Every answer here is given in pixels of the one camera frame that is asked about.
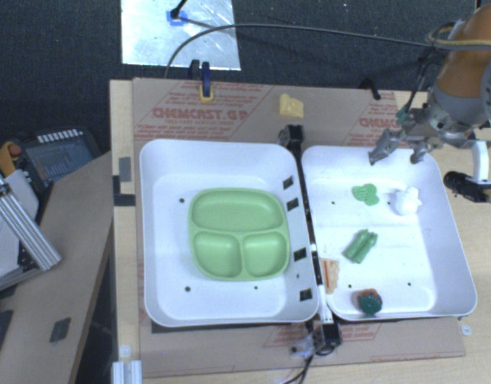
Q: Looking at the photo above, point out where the black cylinder on white bracket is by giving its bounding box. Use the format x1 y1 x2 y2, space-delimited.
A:
443 138 491 203

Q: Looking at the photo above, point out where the green toy asparagus bundle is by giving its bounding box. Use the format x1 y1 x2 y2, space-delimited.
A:
341 229 379 264

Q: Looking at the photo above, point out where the white plastic tray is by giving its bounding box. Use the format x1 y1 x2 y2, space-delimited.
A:
301 145 478 322
138 138 321 328

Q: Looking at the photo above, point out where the green divided plate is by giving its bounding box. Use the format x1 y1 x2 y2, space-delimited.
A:
187 187 292 282

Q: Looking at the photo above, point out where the white toy cauliflower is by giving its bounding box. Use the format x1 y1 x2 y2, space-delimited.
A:
388 186 422 216

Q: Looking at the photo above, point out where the yellow cheese wedge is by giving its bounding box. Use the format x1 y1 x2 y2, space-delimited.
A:
279 93 305 118

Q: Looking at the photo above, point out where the green toy leaf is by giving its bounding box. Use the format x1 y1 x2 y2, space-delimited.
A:
351 183 380 206

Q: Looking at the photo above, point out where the brown cardboard board red print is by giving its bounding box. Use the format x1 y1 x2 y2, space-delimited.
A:
131 77 467 379

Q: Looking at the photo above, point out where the orange striped toy bacon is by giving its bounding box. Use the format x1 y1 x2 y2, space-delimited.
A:
320 257 341 294

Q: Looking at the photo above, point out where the thin black and white rod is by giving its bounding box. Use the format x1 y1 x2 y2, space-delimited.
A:
292 144 335 327

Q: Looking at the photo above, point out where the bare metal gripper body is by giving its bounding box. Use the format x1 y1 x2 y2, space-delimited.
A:
397 107 477 149

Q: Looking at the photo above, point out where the orange toy pumpkin green top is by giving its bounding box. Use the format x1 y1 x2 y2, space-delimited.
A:
351 288 385 316

